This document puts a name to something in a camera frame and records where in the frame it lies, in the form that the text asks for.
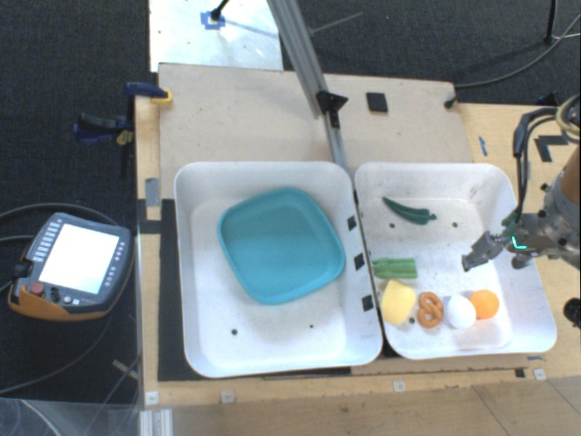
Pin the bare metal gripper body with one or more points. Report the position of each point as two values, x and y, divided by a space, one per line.
547 239

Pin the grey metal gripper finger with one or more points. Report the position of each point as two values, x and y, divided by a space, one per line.
487 242
473 260

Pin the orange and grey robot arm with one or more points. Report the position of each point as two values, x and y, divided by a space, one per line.
573 175

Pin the white plastic tray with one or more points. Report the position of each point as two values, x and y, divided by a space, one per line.
272 334
454 261

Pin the orange fruit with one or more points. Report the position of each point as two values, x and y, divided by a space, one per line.
485 304

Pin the white egg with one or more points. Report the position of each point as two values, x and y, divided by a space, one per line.
461 312

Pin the brown pretzel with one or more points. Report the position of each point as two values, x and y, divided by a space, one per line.
430 310

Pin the dark green pepper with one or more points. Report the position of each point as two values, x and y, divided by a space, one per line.
410 213

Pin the yellow lemon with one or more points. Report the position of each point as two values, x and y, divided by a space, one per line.
397 302

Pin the black square block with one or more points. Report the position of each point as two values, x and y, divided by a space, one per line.
377 102

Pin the blue plate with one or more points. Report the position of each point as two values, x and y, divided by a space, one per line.
281 245

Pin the pale flat board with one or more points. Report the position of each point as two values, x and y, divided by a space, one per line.
245 116

